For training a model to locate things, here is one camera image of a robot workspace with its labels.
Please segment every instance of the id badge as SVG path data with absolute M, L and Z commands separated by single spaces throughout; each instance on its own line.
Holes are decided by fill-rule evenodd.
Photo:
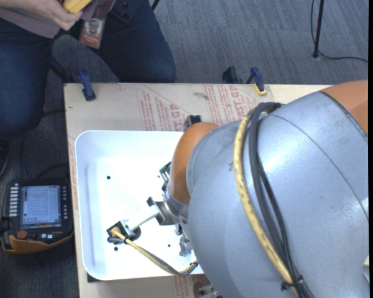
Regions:
M 89 21 L 84 21 L 80 32 L 80 43 L 99 49 L 104 33 L 105 19 L 106 16 L 94 17 Z

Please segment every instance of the table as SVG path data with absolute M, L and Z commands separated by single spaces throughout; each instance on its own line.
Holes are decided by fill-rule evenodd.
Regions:
M 73 218 L 80 297 L 194 298 L 204 275 L 88 281 L 81 253 L 75 141 L 87 130 L 182 131 L 188 115 L 219 125 L 241 119 L 260 101 L 287 104 L 330 85 L 265 85 L 260 97 L 247 84 L 125 84 L 93 83 L 96 99 L 86 101 L 82 84 L 64 84 L 70 159 Z

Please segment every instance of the stand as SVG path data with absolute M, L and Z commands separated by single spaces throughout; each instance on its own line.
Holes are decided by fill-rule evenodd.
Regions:
M 316 38 L 315 38 L 315 49 L 313 51 L 312 57 L 317 58 L 319 56 L 319 36 L 321 33 L 321 25 L 322 25 L 322 14 L 323 14 L 323 4 L 325 3 L 325 0 L 321 0 L 320 6 L 319 6 L 319 16 L 318 16 L 318 26 L 316 27 Z

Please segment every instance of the purple shirt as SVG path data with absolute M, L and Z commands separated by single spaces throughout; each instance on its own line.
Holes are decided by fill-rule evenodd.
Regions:
M 81 19 L 90 20 L 93 17 L 100 17 L 107 14 L 112 9 L 115 1 L 116 0 L 93 0 L 93 2 L 83 10 Z M 59 26 L 49 20 L 18 9 L 0 7 L 0 17 L 29 32 L 43 37 L 54 38 L 60 30 Z

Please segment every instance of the person's leg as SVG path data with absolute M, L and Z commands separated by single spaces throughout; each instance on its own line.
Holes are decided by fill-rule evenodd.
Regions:
M 7 142 L 43 116 L 52 43 L 0 18 L 0 174 Z
M 92 49 L 120 82 L 174 83 L 176 67 L 148 0 L 129 23 L 106 16 L 99 50 Z

